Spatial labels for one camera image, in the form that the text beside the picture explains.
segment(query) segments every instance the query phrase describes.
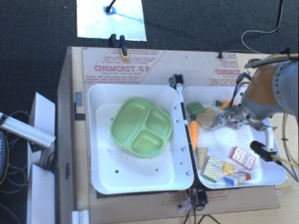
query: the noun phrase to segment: green plate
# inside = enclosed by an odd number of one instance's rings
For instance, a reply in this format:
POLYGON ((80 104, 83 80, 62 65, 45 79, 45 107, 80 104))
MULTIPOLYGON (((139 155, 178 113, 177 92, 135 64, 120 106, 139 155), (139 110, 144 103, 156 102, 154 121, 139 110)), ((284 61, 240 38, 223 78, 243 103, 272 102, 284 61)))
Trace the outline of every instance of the green plate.
POLYGON ((144 99, 130 98, 113 118, 110 135, 126 150, 152 158, 165 147, 172 127, 168 113, 144 99))

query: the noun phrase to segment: dark floor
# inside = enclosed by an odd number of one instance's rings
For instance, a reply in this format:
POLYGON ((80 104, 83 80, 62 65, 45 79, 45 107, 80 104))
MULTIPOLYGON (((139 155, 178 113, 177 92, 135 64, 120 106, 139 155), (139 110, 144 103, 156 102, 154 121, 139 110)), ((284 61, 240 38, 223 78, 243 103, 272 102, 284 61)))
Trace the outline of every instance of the dark floor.
MULTIPOLYGON (((177 50, 247 50, 247 30, 276 27, 279 0, 142 0, 147 42, 129 48, 177 50)), ((30 111, 35 92, 56 102, 67 46, 107 47, 107 40, 78 38, 76 0, 0 0, 0 111, 30 111)), ((277 53, 291 46, 298 53, 299 0, 284 0, 279 32, 247 34, 254 50, 277 53)), ((11 162, 26 165, 25 143, 11 162)), ((0 193, 0 203, 26 222, 26 188, 0 193)), ((16 223, 0 207, 0 223, 16 223)))

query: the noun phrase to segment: toy vegetable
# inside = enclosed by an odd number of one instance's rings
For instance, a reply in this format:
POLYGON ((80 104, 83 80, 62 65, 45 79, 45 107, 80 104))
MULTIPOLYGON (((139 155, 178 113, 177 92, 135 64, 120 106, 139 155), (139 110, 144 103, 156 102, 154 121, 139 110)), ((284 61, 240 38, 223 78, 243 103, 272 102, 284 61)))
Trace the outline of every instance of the toy vegetable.
POLYGON ((191 142, 192 142, 193 150, 195 150, 196 146, 197 146, 199 123, 196 121, 196 115, 195 114, 191 114, 190 117, 191 117, 191 122, 189 124, 189 130, 190 130, 190 136, 191 136, 191 142))

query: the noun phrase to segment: blue clip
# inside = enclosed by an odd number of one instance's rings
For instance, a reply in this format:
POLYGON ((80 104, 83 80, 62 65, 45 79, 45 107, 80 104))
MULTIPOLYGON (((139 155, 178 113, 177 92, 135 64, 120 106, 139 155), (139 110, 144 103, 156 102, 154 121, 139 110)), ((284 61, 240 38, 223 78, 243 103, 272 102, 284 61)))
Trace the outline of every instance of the blue clip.
POLYGON ((116 14, 115 7, 111 7, 109 13, 106 11, 106 8, 108 8, 108 7, 109 7, 109 6, 104 6, 104 13, 105 13, 106 15, 113 15, 113 14, 116 14))
POLYGON ((124 35, 120 36, 120 48, 121 48, 121 57, 127 59, 129 57, 129 53, 127 50, 126 39, 124 35))

